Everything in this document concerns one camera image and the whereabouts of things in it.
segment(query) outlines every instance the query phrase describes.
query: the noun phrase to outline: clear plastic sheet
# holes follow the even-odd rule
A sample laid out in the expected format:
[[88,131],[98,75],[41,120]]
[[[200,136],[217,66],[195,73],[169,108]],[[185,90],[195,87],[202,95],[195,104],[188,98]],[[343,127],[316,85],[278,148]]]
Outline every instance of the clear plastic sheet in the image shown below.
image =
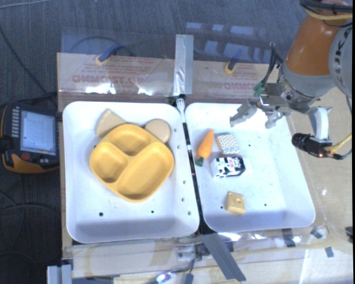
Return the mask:
[[[187,60],[183,63],[175,60],[175,36],[67,29],[62,53],[58,56],[60,112],[68,102],[77,99],[119,99],[130,102],[145,99],[149,102],[150,99],[162,97],[165,102],[172,104],[176,96],[184,95],[186,104],[242,104],[246,98],[253,98],[253,87],[266,74],[266,63],[270,56],[269,41],[263,29],[191,23],[188,25],[188,34],[194,39],[192,91],[190,85],[185,88],[182,84],[188,63]],[[108,38],[115,38],[127,49],[118,50],[98,70],[95,57],[111,45],[112,40]],[[234,56],[237,56],[238,62],[235,71],[229,75],[224,68]],[[93,68],[100,74],[90,73]],[[179,79],[176,79],[177,70],[181,71]],[[276,77],[277,70],[274,70],[269,82],[275,82]],[[330,137],[337,142],[351,131],[351,116],[346,100],[338,89],[333,89],[322,98],[320,104],[334,107],[329,113],[329,132]],[[312,133],[306,115],[293,113],[287,117],[287,121],[292,134]],[[352,253],[352,156],[336,161],[319,159],[300,150],[297,150],[297,154],[314,203],[314,222],[304,228],[220,233],[224,242],[231,245],[233,257],[241,268],[251,263],[299,260],[299,273],[295,277],[299,280],[310,279],[312,275],[305,271],[310,251],[336,250],[337,245],[340,245],[341,251]],[[169,240],[79,245],[69,241],[67,235],[64,233],[63,257],[74,261],[74,277],[135,273],[157,276],[163,272],[186,271],[192,260],[195,260],[197,269],[217,265],[196,235]],[[104,264],[109,259],[118,264],[115,267],[113,264]]]

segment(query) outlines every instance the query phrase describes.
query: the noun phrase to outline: yellow clip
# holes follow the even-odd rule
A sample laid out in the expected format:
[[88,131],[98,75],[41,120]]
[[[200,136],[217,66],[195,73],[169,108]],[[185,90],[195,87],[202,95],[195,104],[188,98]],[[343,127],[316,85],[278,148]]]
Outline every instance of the yellow clip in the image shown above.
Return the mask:
[[100,56],[97,56],[96,57],[96,64],[98,65],[98,66],[103,66],[104,64],[107,64],[108,62],[109,62],[109,60],[111,59],[111,58],[107,58],[106,60],[104,60],[103,62],[101,62],[100,60],[99,60],[99,58],[100,58]]
[[230,62],[231,61],[229,61],[225,66],[225,73],[229,75],[231,75],[235,71],[235,67],[236,67],[236,64],[234,64],[233,69],[229,69]]

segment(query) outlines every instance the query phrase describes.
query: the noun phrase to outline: white tray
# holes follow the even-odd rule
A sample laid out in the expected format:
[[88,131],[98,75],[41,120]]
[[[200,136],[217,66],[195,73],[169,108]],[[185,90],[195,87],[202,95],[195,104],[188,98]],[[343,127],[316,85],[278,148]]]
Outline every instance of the white tray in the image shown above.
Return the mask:
[[[203,167],[195,166],[205,222],[217,232],[311,225],[315,209],[286,119],[282,118],[268,130],[264,127],[267,117],[258,110],[246,122],[231,128],[230,116],[239,106],[194,103],[186,108],[194,159],[200,142],[208,129],[213,128],[214,136],[234,134],[246,166],[241,176],[213,178],[209,164],[221,155],[215,141]],[[245,214],[225,209],[228,191],[244,196]]]
[[[91,172],[89,156],[100,141],[95,126],[109,108],[126,122],[143,127],[163,119],[171,128],[166,145],[174,169],[148,200],[131,203],[105,187]],[[167,104],[123,102],[74,102],[63,112],[64,163],[66,172],[66,225],[80,243],[184,237],[199,225],[182,120]]]

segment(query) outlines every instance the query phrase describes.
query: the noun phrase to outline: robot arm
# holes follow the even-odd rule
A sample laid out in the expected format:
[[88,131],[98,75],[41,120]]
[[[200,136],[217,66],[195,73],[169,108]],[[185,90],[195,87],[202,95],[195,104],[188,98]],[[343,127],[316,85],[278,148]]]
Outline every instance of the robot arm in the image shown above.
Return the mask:
[[[347,99],[352,98],[352,12],[342,0],[301,0],[308,13],[302,22],[291,48],[282,60],[271,44],[271,59],[266,77],[254,88],[256,101],[249,99],[230,118],[234,126],[250,118],[257,109],[267,115],[266,128],[297,111],[312,121],[315,135],[295,134],[292,143],[317,157],[342,159],[334,154],[333,142],[328,139],[327,114],[329,107],[311,106],[333,87],[338,87]],[[267,79],[278,63],[276,83]]]

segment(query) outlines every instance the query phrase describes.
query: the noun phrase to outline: black cable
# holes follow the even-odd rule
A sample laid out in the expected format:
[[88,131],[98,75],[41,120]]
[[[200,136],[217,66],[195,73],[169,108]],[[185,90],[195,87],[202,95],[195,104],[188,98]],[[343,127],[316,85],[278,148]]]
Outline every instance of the black cable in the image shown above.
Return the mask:
[[196,258],[194,258],[194,259],[192,260],[192,267],[191,267],[191,269],[189,269],[189,273],[192,273],[193,268],[195,267],[195,260],[196,260]]
[[191,267],[191,269],[189,270],[189,273],[187,274],[187,275],[185,275],[185,281],[184,281],[184,283],[185,284],[192,284],[193,283],[193,274],[192,274],[192,271],[193,271],[193,267],[194,267],[194,265],[195,265],[195,262],[194,261],[192,261],[193,263],[192,263],[192,267]]
[[[13,184],[13,186],[11,186],[5,193],[8,193],[9,191],[11,191],[14,188],[14,186],[16,186],[16,185],[17,185],[17,182],[15,184]],[[5,246],[5,248],[7,250],[10,250],[14,246],[14,244],[17,242],[18,237],[20,236],[21,227],[22,227],[22,224],[23,224],[24,218],[25,218],[25,213],[24,213],[24,211],[20,211],[21,221],[20,221],[20,225],[18,226],[18,231],[17,231],[17,233],[15,235],[14,242],[11,245],[8,245],[6,239],[4,239],[4,234],[5,233],[4,233],[4,231],[2,230],[2,227],[1,227],[1,225],[2,225],[1,224],[1,212],[2,212],[3,200],[4,200],[4,197],[1,197],[0,198],[0,239],[1,239],[1,242],[3,243],[3,245]]]
[[326,9],[332,11],[333,14],[336,14],[337,12],[346,12],[352,14],[353,12],[352,5],[328,4],[328,3],[322,3],[322,1],[323,0],[300,0],[300,5],[316,14],[317,12],[313,8]]
[[[348,108],[350,110],[350,113],[351,115],[353,114],[353,108],[352,108],[352,105],[351,105],[351,102],[350,102],[350,97],[349,96],[346,96],[346,101],[347,101],[347,105],[348,105]],[[333,154],[333,159],[336,159],[336,160],[344,160],[345,158],[351,156],[353,153],[353,149],[351,148],[348,153],[344,154],[344,155],[340,155],[340,154]]]
[[[91,40],[91,39],[108,40],[110,42],[118,44],[118,42],[112,38],[94,35],[94,36],[86,37],[84,39],[79,40],[69,49],[68,52],[71,53],[75,49],[75,47],[77,47],[80,43],[83,43],[84,41]],[[130,57],[135,57],[135,54],[132,53],[126,46],[123,46],[122,44],[118,44],[118,47],[121,49],[124,49],[129,54]]]
[[25,98],[25,99],[9,101],[9,102],[0,104],[0,108],[4,107],[4,106],[6,106],[6,105],[8,105],[9,103],[12,103],[12,102],[27,102],[27,101],[31,101],[30,105],[34,105],[36,103],[36,101],[39,101],[39,100],[42,100],[42,99],[46,99],[46,98],[52,97],[52,96],[57,96],[57,92],[48,92],[48,93],[45,93],[44,95],[38,96],[38,97]]
[[10,51],[12,52],[12,54],[15,56],[17,62],[21,65],[21,67],[25,70],[25,72],[29,75],[30,78],[32,78],[33,82],[35,84],[37,84],[37,86],[44,92],[47,93],[47,91],[43,88],[43,86],[41,85],[40,81],[30,72],[30,70],[26,67],[26,65],[24,64],[24,62],[22,62],[21,58],[19,57],[19,55],[16,53],[16,51],[14,50],[12,44],[9,42],[8,38],[6,37],[1,24],[0,24],[0,33],[1,36],[3,37],[5,43],[7,44],[7,46],[9,47]]
[[279,62],[280,64],[283,63],[283,59],[278,55],[276,51],[275,44],[270,43],[270,47],[271,47],[271,55],[270,55],[269,67],[267,69],[266,76],[262,80],[262,88],[266,86],[268,77],[271,75],[273,69],[275,68],[276,62]]
[[[26,204],[26,203],[25,203],[24,187],[23,187],[23,184],[22,184],[22,177],[21,177],[20,183],[21,183],[21,187],[22,187],[22,199],[21,199],[22,204],[16,204],[10,197],[8,197],[5,193],[3,193],[3,192],[0,191],[0,197],[1,197],[2,199],[3,199],[3,198],[6,199],[6,200],[12,205],[12,206],[8,206],[8,207],[3,208],[3,207],[1,206],[1,203],[0,203],[0,214],[1,214],[2,211],[8,211],[8,210],[13,210],[13,209],[14,209],[16,212],[19,211],[19,212],[24,213],[24,210],[25,210],[26,208],[36,208],[36,209],[42,209],[42,210],[45,210],[45,211],[50,211],[50,212],[52,212],[57,218],[60,218],[60,215],[59,215],[56,211],[54,211],[53,209],[51,209],[51,208],[49,208],[49,207],[47,207],[47,206],[39,205],[39,204]],[[24,226],[24,224],[25,224],[25,226],[26,226],[25,230],[26,230],[26,232],[27,232],[27,235],[26,235],[26,236],[27,236],[27,238],[28,238],[28,245],[31,245],[31,240],[30,240],[30,235],[29,235],[30,231],[29,231],[29,229],[28,229],[28,227],[27,227],[26,222],[24,222],[24,219],[23,219],[23,220],[21,220],[21,222],[20,222],[20,227]],[[4,240],[4,235],[3,235],[2,232],[0,232],[0,236],[1,236],[1,238]],[[45,264],[47,264],[48,262],[52,262],[53,260],[55,260],[56,258],[58,258],[58,257],[61,255],[61,253],[62,253],[62,251],[59,250],[59,251],[57,252],[57,254],[55,254],[55,255],[54,255],[53,257],[51,257],[51,258],[48,258],[47,260],[34,260],[31,256],[29,256],[29,255],[26,254],[26,253],[13,250],[12,248],[13,248],[14,244],[10,246],[10,243],[8,243],[7,241],[4,241],[3,244],[4,244],[4,246],[6,247],[6,250],[0,251],[0,257],[2,257],[2,256],[15,255],[15,256],[19,257],[19,259],[24,260],[24,261],[26,261],[26,262],[28,262],[28,263],[31,263],[31,264],[33,264],[33,265],[35,265],[35,266],[36,266],[36,265],[45,265]]]

